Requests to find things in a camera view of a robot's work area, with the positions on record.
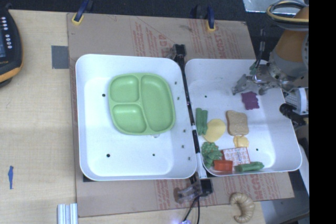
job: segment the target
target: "table surface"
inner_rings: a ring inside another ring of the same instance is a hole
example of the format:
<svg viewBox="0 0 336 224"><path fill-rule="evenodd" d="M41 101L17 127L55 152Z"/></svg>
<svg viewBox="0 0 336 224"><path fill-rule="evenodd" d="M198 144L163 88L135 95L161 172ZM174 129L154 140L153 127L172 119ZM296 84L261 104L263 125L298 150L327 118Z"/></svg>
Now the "table surface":
<svg viewBox="0 0 336 224"><path fill-rule="evenodd" d="M68 45L67 13L10 13L24 45L24 65L0 88L0 223L57 223L57 205L76 203L69 69L53 69L51 63L51 47ZM261 203L255 205L249 223L265 223ZM88 217L78 223L180 223L187 211ZM237 223L235 215L240 215L236 205L201 207L199 222ZM196 223L196 207L188 219Z"/></svg>

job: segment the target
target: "red and white box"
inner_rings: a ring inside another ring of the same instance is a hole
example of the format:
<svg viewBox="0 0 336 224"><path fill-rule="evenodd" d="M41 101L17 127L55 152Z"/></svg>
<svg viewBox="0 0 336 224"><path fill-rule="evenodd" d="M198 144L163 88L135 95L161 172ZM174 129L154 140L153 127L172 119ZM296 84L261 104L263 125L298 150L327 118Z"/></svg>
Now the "red and white box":
<svg viewBox="0 0 336 224"><path fill-rule="evenodd" d="M246 147L236 147L222 150L223 159L233 161L233 166L250 163Z"/></svg>

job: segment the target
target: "white tray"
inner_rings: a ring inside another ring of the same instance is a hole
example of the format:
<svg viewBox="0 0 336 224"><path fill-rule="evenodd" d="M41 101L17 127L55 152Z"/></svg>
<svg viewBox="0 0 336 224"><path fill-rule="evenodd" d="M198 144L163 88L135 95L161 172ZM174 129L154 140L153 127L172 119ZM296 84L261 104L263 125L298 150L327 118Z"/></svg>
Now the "white tray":
<svg viewBox="0 0 336 224"><path fill-rule="evenodd" d="M281 89L270 89L265 95L257 95L260 108L246 110L241 93L232 94L231 88L243 74L249 73L254 60L192 59L186 63L185 73L193 113L196 108L208 110L208 121L221 119L227 126L225 113L228 110L244 112L248 118L250 160L262 162L264 168L253 173L287 172L301 166L302 156L291 120L283 116L279 108L285 103ZM200 147L206 141L198 137ZM234 148L233 136L226 131L217 140L219 149ZM242 174L221 173L213 169L215 176Z"/></svg>
<svg viewBox="0 0 336 224"><path fill-rule="evenodd" d="M107 97L114 76L154 73L172 92L176 120L158 137L126 135L113 125ZM92 180L188 178L196 171L195 147L180 67L166 58L84 55L76 62L79 155Z"/></svg>

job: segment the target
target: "green plate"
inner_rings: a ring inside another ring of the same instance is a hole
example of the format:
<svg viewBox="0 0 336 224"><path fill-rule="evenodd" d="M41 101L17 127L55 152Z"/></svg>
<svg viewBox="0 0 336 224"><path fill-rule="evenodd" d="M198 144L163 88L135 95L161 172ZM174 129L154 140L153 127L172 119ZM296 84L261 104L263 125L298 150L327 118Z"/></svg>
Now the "green plate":
<svg viewBox="0 0 336 224"><path fill-rule="evenodd" d="M109 106L114 125L124 134L160 134L175 123L169 84L156 74L114 77L109 84Z"/></svg>

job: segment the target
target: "cardboard sheet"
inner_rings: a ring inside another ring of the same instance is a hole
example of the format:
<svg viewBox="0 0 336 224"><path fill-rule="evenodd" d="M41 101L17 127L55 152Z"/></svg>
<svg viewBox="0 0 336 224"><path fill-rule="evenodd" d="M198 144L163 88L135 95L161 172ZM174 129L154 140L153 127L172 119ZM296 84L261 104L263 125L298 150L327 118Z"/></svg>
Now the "cardboard sheet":
<svg viewBox="0 0 336 224"><path fill-rule="evenodd" d="M67 15L79 217L189 207L189 202L178 204L174 198L175 190L190 185L189 179L93 182L83 176L79 166L75 64L85 54L166 57L174 44L186 46L187 61L254 59L246 24L217 20L216 30L208 32L206 21L201 19L85 14L76 26L72 17L72 13ZM214 192L200 202L201 206L228 204L230 194L236 191L250 195L254 201L294 196L288 173L214 177L211 181Z"/></svg>

